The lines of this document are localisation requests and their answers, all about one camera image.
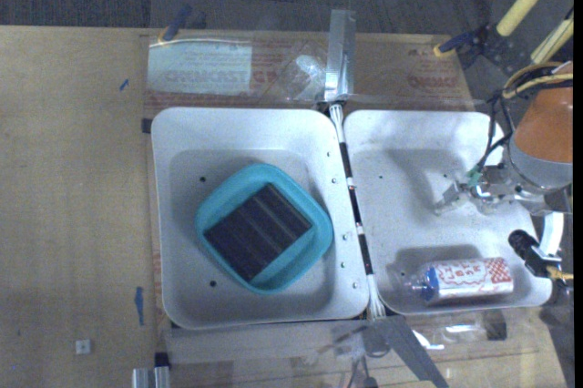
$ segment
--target table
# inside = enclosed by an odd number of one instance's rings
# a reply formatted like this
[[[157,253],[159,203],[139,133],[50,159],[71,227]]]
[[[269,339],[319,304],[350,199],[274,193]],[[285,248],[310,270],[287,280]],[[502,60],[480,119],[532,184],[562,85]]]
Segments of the table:
[[[129,386],[132,369],[153,364],[159,336],[148,135],[139,128],[148,38],[157,33],[0,28],[0,373],[6,386]],[[537,313],[509,313],[510,322],[521,324],[517,333],[509,326],[506,344],[467,342],[431,355],[452,386],[565,386]],[[431,327],[423,319],[412,324]],[[76,355],[76,341],[83,340],[91,341],[91,353]],[[205,379],[217,386],[217,377],[223,386],[233,380],[282,386],[282,379],[289,386],[330,386],[340,379],[333,361],[304,376],[291,362],[286,372],[249,362],[237,379],[241,371],[234,366],[241,363],[197,367],[197,386]],[[431,386],[416,381],[398,358],[375,367],[382,386]],[[191,386],[189,370],[175,371],[177,386]]]

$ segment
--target blue mark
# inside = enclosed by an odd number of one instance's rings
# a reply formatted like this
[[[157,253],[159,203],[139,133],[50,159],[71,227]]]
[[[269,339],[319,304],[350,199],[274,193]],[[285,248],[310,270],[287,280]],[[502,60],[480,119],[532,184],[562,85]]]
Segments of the blue mark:
[[[144,326],[144,288],[136,288],[136,297],[134,298],[136,309],[138,310],[139,326]]]

